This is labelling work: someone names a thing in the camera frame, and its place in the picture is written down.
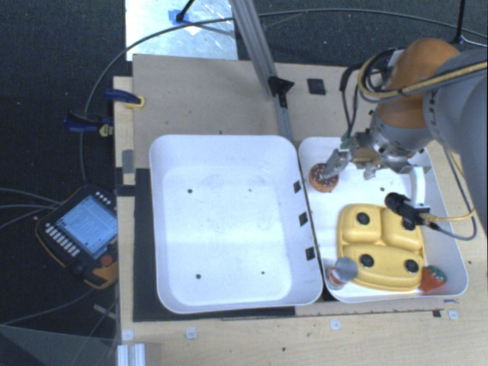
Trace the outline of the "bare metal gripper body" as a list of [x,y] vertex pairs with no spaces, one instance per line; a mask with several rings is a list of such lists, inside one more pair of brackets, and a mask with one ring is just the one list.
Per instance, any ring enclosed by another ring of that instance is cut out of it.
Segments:
[[420,135],[414,130],[367,130],[353,136],[349,150],[358,169],[372,162],[377,171],[409,173],[413,167],[409,160],[420,150]]

